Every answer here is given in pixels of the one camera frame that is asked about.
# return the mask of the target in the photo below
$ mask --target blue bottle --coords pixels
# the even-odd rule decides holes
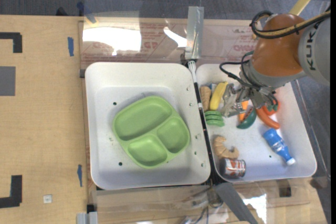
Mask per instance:
[[[287,165],[295,163],[295,159],[289,155],[288,146],[284,143],[275,129],[269,129],[263,134],[263,137],[266,139],[272,150],[286,161]]]

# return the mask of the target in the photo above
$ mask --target green plate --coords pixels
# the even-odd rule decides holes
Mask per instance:
[[[143,98],[116,114],[113,132],[130,158],[143,168],[158,167],[190,142],[189,129],[162,97]]]

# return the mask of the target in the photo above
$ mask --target black cable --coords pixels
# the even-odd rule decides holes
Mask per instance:
[[[252,22],[250,24],[250,27],[252,29],[252,32],[260,37],[260,38],[264,38],[264,39],[274,39],[274,38],[279,38],[279,37],[284,37],[284,36],[288,36],[291,35],[293,33],[298,33],[298,31],[306,28],[309,25],[312,25],[314,23],[317,22],[321,22],[324,19],[328,18],[331,16],[331,11],[328,10],[325,13],[322,13],[314,18],[311,18],[309,20],[303,21],[302,23],[299,23],[297,25],[288,27],[288,28],[283,28],[283,29],[276,29],[276,30],[258,30],[257,29],[257,23],[259,20],[261,20],[264,17],[269,17],[271,16],[273,13],[271,13],[268,10],[262,11],[260,13],[258,13],[253,19]]]
[[[274,105],[278,107],[279,106],[278,99],[272,93],[269,93],[269,96],[275,101]]]
[[[217,209],[217,208],[221,207],[221,206],[223,205],[223,203],[224,203],[224,202],[221,201],[218,205],[210,204],[210,206],[211,206],[212,208]]]
[[[260,90],[260,87],[257,87],[257,86],[254,86],[254,85],[251,85],[251,84],[248,84],[246,83],[245,81],[243,81],[240,77],[236,76],[235,74],[231,73],[231,72],[228,72],[226,71],[224,68],[223,68],[223,65],[241,65],[242,63],[247,63],[249,60],[246,60],[244,62],[222,62],[220,65],[219,65],[219,69],[224,72],[225,74],[227,74],[227,76],[229,78],[232,78],[232,79],[235,79],[237,80],[241,85],[245,86],[245,87],[248,87],[248,88],[253,88],[253,89],[256,89],[256,90]]]
[[[268,95],[265,95],[267,98],[268,98],[268,100],[271,102],[271,105],[274,105],[274,102],[273,101],[278,101],[278,100],[276,100],[275,99],[275,97],[273,98],[272,96],[271,96],[271,94],[268,94]]]
[[[200,217],[199,217],[193,224],[197,224],[197,223],[199,223],[199,221],[203,218],[203,215],[204,215],[204,213],[205,213],[206,210],[207,210],[207,219],[206,219],[206,221],[208,221],[209,208],[208,208],[208,207],[205,207],[205,208],[202,210]]]

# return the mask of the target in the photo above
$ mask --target toy can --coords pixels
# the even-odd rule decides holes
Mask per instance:
[[[223,177],[243,177],[245,175],[246,163],[243,159],[223,158],[220,160],[219,169]]]

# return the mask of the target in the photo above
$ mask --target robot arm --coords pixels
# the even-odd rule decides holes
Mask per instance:
[[[257,30],[257,22],[265,16],[263,30]],[[271,105],[277,88],[304,76],[330,85],[330,11],[308,21],[261,12],[251,27],[259,41],[249,53],[252,57],[248,61],[243,57],[240,78],[235,76],[241,84],[237,103],[251,99],[256,108]],[[225,72],[223,64],[220,69]]]

